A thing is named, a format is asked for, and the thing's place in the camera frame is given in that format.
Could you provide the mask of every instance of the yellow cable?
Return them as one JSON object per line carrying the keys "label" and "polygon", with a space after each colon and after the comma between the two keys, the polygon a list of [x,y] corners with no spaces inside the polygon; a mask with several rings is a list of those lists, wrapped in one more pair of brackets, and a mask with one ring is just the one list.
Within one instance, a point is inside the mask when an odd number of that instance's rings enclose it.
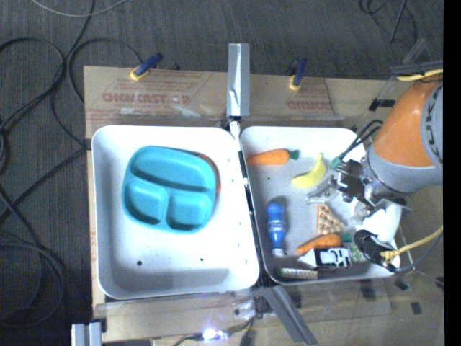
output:
{"label": "yellow cable", "polygon": [[438,235],[440,235],[444,230],[444,225],[442,224],[439,229],[437,229],[433,234],[427,236],[425,239],[420,239],[412,244],[406,245],[401,249],[393,250],[393,251],[384,251],[381,252],[381,256],[384,257],[386,263],[392,262],[394,257],[400,255],[402,252],[408,251],[410,249],[414,249],[415,247],[421,246],[422,244],[426,244],[427,242],[435,239]]}
{"label": "yellow cable", "polygon": [[396,78],[399,81],[417,81],[418,79],[423,79],[429,76],[433,76],[434,74],[440,74],[443,72],[443,69],[433,69],[431,71],[424,72],[424,74],[409,74],[405,76],[397,76]]}

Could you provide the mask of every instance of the blue plate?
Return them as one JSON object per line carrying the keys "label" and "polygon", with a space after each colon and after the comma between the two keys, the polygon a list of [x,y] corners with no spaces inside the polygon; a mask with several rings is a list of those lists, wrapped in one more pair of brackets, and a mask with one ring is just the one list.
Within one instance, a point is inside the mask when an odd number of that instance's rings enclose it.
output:
{"label": "blue plate", "polygon": [[216,184],[213,168],[198,155],[145,146],[128,163],[123,210],[133,221],[153,229],[195,232],[210,220]]}

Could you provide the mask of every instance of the toy carrot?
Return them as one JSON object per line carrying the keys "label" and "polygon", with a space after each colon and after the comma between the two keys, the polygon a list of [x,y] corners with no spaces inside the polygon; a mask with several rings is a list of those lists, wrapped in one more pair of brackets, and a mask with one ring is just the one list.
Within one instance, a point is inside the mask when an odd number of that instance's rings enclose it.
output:
{"label": "toy carrot", "polygon": [[328,249],[330,247],[340,247],[342,243],[343,241],[340,236],[335,233],[330,233],[305,242],[296,249],[296,252],[298,254],[305,254],[311,249]]}
{"label": "toy carrot", "polygon": [[275,150],[249,156],[246,158],[246,162],[259,165],[281,165],[287,163],[290,159],[297,160],[299,155],[299,150],[288,151],[284,148],[276,148]]}

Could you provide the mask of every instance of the banana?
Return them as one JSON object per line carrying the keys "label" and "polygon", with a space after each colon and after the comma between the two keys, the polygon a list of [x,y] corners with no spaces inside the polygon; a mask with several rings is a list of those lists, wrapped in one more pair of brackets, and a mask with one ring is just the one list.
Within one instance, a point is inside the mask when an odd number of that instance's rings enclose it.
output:
{"label": "banana", "polygon": [[323,163],[322,154],[319,154],[317,155],[317,161],[315,162],[312,170],[306,174],[301,174],[300,176],[293,178],[291,183],[293,183],[294,186],[301,188],[312,187],[322,180],[325,173],[326,165]]}

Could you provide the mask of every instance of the water bottle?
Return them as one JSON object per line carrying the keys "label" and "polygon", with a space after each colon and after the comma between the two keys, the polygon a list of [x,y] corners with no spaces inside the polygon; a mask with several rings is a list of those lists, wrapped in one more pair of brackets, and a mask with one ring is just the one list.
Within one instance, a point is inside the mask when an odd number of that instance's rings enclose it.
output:
{"label": "water bottle", "polygon": [[272,254],[283,257],[283,239],[285,238],[285,222],[283,220],[284,208],[279,203],[269,203],[266,206],[267,233],[272,243]]}

